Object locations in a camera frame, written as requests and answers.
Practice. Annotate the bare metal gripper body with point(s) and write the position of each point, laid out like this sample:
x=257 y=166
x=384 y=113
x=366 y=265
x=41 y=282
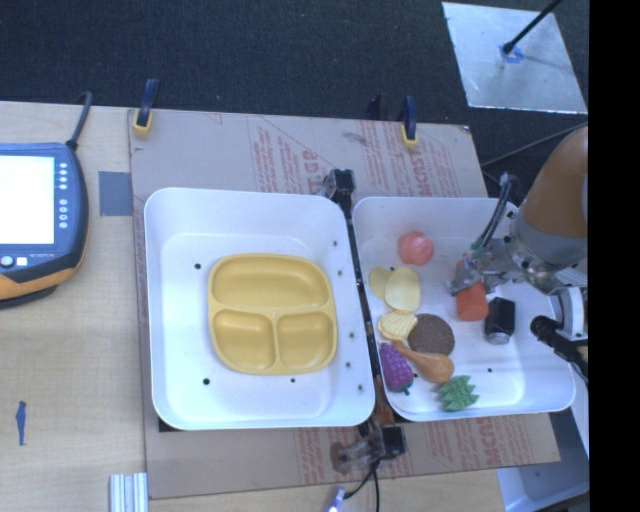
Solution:
x=520 y=262

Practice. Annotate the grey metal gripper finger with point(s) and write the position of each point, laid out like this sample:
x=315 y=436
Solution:
x=491 y=283
x=462 y=277

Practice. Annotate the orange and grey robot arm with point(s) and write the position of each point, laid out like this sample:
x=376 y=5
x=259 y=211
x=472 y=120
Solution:
x=555 y=200

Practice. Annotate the small black can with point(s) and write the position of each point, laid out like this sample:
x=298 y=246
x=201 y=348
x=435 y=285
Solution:
x=500 y=320

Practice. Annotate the orange-pink toy pumpkin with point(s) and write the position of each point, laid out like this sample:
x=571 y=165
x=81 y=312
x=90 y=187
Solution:
x=415 y=248

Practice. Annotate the large pale yellow crisp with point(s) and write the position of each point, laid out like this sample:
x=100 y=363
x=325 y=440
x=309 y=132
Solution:
x=404 y=290

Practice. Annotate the brown burger patty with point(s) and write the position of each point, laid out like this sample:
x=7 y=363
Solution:
x=431 y=335

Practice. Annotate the ridged yellow crisp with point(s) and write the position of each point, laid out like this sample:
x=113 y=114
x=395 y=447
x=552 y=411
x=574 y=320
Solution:
x=396 y=325

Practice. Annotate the small pale yellow crisp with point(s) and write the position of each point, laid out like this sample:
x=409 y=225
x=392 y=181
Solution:
x=378 y=282

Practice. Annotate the orange-brown chicken drumstick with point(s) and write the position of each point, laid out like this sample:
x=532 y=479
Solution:
x=434 y=366

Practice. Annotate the white plastic tray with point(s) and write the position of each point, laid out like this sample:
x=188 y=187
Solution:
x=180 y=310
x=500 y=380

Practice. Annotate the thin black and white rod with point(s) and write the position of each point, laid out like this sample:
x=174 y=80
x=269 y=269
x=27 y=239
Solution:
x=361 y=290

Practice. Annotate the purple grapes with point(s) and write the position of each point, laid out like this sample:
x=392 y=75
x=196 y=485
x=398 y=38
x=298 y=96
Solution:
x=395 y=370

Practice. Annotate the green toy lettuce leaf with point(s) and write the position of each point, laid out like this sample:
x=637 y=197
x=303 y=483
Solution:
x=456 y=394

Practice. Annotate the yellow divided plate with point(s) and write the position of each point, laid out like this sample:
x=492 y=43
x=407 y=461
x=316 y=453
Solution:
x=272 y=312

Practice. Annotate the brown cardboard board, red print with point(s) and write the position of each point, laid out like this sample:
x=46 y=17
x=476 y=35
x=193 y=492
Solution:
x=225 y=150

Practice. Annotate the black cylinder on white bracket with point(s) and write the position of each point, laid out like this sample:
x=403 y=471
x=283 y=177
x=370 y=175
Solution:
x=555 y=337

